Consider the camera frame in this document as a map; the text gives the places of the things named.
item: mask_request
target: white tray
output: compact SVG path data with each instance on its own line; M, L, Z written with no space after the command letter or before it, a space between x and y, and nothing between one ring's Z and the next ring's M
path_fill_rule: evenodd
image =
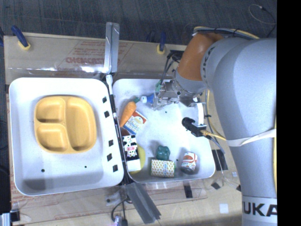
M135 96L148 96L153 93L157 82L158 80L153 79L117 80L113 85L113 93L118 117L121 116L125 105ZM131 175L134 181L140 183L182 181L209 178L214 174L215 162L208 139L195 137L182 125L184 117L195 118L194 107L186 107L179 103L154 111L150 103L138 102L137 111L147 118L142 129L136 134L138 145L145 150L146 162L139 173ZM150 175L151 160L155 158L159 145L168 146L171 151L169 159L176 164L174 178L159 178ZM198 156L193 175L184 174L180 170L185 152L194 152Z
M87 100L94 111L96 144L89 151L55 154L43 150L34 134L34 108L45 96L71 95ZM19 78L9 87L14 177L29 196L115 186L122 166L107 87L95 79Z

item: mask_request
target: orange carrot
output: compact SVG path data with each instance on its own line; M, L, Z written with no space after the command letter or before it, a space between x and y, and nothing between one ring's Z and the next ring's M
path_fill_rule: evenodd
M119 126L123 127L125 123L128 121L128 119L131 118L132 114L137 108L136 102L139 101L139 98L136 97L134 101L130 101L127 103L126 107L123 110L122 116L120 118Z

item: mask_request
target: can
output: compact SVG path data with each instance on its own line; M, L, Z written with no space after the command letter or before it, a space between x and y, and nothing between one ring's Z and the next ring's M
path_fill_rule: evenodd
M186 174L193 174L198 161L198 156L193 152L185 152L181 164L181 170Z

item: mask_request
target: black hole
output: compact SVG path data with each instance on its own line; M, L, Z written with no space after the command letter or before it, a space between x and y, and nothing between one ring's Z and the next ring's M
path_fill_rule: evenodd
M108 111L106 111L106 112L104 113L104 116L105 116L105 118L107 118L108 116L110 116L110 113L109 113Z
M107 155L107 160L111 160L112 159L112 153L110 153L109 155Z
M117 165L114 165L113 166L113 172L117 171L118 170L118 166Z

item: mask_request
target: white band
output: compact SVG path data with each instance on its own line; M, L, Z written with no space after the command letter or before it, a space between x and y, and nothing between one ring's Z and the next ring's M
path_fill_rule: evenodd
M244 144L253 142L253 141L258 141L260 139L264 138L269 138L269 137L276 137L277 131L276 128L272 130L268 130L266 132L263 132L261 134L258 134L253 137L246 137L246 138L241 138L241 139L236 139L236 140L227 140L228 146L242 146Z

